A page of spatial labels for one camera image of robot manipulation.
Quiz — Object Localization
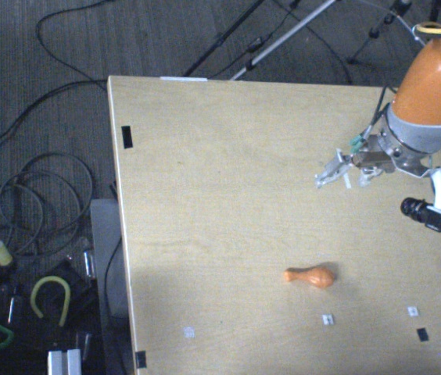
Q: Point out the orange gourd-shaped toy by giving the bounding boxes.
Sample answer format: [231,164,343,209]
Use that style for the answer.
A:
[282,266,337,290]

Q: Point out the yellow-green curved handle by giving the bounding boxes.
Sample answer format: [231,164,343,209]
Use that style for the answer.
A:
[29,275,72,328]

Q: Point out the pale wood board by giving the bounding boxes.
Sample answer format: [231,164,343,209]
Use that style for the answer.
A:
[106,75,441,375]

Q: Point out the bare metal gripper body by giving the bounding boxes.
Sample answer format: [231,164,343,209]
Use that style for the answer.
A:
[350,131,433,179]

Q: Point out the black and silver tripod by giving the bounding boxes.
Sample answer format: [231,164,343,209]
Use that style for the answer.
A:
[346,0,441,65]

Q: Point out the white block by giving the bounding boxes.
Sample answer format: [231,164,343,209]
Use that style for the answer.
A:
[46,348,83,375]

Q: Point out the pale yellow small bottle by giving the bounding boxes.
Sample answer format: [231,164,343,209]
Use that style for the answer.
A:
[0,239,14,267]

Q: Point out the black tripod pole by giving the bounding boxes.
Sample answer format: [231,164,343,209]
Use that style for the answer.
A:
[182,0,291,77]

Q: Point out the black cylinder on white bracket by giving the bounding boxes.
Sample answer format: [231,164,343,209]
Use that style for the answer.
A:
[400,166,441,234]

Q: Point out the silver tripod pole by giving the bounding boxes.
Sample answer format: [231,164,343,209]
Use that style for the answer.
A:
[229,0,371,81]

